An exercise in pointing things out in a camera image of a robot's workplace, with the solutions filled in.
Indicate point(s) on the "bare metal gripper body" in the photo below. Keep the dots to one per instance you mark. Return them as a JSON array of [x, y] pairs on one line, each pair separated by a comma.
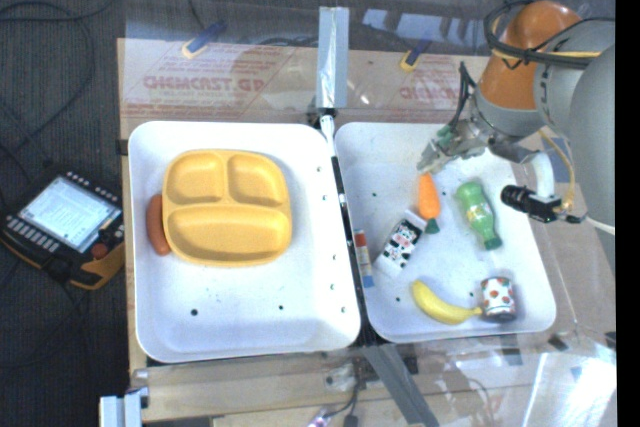
[[467, 139]]

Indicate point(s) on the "white cow print carton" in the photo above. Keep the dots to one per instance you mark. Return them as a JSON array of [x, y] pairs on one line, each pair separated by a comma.
[[402, 241]]

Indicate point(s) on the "orange white blue packet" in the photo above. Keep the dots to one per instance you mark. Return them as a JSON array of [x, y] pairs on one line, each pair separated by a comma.
[[363, 257]]

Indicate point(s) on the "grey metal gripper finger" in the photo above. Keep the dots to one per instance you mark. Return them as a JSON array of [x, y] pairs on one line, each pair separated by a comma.
[[440, 163], [426, 158]]

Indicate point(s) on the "white plastic tray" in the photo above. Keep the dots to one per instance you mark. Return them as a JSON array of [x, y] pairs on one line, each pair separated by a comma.
[[240, 305], [450, 275]]

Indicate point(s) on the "orange-red toy sausage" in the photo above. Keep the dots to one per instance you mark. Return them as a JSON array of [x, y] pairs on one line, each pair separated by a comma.
[[156, 227]]

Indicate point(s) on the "yellow divided plate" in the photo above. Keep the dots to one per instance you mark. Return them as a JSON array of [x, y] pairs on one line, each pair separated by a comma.
[[225, 210]]

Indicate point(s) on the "yellow banana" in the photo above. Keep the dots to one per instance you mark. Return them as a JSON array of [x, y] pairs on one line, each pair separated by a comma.
[[440, 306]]

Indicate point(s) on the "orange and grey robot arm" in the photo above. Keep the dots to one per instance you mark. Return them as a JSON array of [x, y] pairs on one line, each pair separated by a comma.
[[575, 115]]

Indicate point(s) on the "brown cardboard board red print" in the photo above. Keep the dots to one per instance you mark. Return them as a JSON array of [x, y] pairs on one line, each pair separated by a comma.
[[225, 85]]

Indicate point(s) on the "white can red fruit print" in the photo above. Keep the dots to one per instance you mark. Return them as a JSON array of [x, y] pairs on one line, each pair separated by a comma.
[[498, 299]]

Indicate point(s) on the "orange toy carrot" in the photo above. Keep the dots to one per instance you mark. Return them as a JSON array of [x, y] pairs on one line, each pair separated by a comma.
[[429, 200]]

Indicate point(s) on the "green plastic bottle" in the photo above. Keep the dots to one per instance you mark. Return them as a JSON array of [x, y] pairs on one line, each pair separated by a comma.
[[475, 210]]

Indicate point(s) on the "black cylinder on white bracket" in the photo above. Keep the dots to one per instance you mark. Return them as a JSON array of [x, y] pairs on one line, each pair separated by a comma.
[[530, 202]]

